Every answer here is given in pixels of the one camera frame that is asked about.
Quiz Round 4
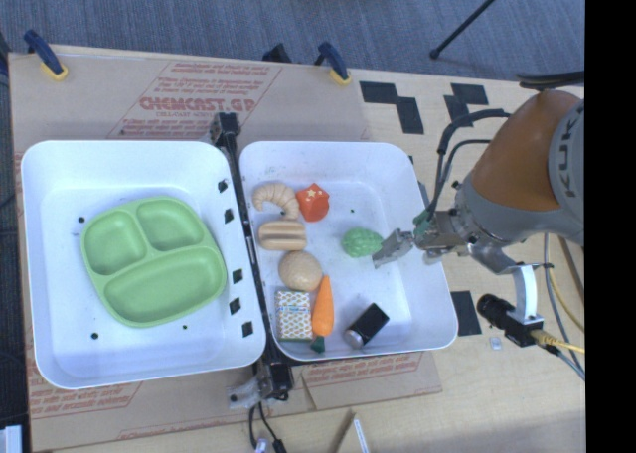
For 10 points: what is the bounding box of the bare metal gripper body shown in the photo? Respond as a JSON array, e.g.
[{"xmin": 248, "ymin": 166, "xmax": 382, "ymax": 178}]
[{"xmin": 414, "ymin": 210, "xmax": 479, "ymax": 264}]

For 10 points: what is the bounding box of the green toy broccoli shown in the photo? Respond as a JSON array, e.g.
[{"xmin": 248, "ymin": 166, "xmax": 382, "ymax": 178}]
[{"xmin": 340, "ymin": 226, "xmax": 385, "ymax": 259}]

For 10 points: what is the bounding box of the white plastic tray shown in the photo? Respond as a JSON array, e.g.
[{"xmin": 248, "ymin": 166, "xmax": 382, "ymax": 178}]
[
  {"xmin": 20, "ymin": 139, "xmax": 267, "ymax": 390},
  {"xmin": 238, "ymin": 140, "xmax": 459, "ymax": 363}
]

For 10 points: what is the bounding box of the black can with silver end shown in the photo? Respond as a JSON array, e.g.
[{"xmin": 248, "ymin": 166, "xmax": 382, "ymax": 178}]
[{"xmin": 343, "ymin": 302, "xmax": 392, "ymax": 350}]

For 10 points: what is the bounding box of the orange toy carrot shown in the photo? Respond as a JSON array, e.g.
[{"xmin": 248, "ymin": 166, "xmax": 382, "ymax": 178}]
[{"xmin": 310, "ymin": 274, "xmax": 336, "ymax": 355}]

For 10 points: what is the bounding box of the round beige toy bread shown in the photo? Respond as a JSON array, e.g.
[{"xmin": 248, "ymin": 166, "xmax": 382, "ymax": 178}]
[{"xmin": 277, "ymin": 249, "xmax": 324, "ymax": 293}]

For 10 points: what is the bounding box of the red cube with yellow stars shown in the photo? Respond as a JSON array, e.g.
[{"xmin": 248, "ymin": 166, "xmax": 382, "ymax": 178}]
[{"xmin": 295, "ymin": 183, "xmax": 332, "ymax": 224}]

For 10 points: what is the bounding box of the beige toy hot dog bun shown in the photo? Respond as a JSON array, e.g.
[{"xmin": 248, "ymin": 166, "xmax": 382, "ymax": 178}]
[{"xmin": 256, "ymin": 220, "xmax": 308, "ymax": 252}]

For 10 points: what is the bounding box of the yellow patterned white carton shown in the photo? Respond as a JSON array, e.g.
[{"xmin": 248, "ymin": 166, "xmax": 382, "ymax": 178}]
[{"xmin": 273, "ymin": 289, "xmax": 315, "ymax": 344}]

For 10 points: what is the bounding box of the beige toy croissant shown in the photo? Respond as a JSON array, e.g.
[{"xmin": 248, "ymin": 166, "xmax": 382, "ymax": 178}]
[{"xmin": 250, "ymin": 182, "xmax": 301, "ymax": 221}]

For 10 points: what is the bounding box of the thin black and white rod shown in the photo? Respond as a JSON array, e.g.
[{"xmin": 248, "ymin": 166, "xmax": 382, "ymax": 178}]
[{"xmin": 224, "ymin": 136, "xmax": 275, "ymax": 364}]

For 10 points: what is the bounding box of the brown cardboard board red print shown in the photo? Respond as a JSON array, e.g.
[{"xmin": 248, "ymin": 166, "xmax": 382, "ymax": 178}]
[{"xmin": 7, "ymin": 43, "xmax": 444, "ymax": 453}]

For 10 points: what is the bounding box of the green divided plate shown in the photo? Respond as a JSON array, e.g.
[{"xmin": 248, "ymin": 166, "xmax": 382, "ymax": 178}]
[{"xmin": 79, "ymin": 196, "xmax": 229, "ymax": 329}]

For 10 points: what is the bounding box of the black cylinder on white bracket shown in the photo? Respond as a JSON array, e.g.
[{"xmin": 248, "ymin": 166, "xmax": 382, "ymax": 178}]
[{"xmin": 476, "ymin": 264, "xmax": 546, "ymax": 349}]

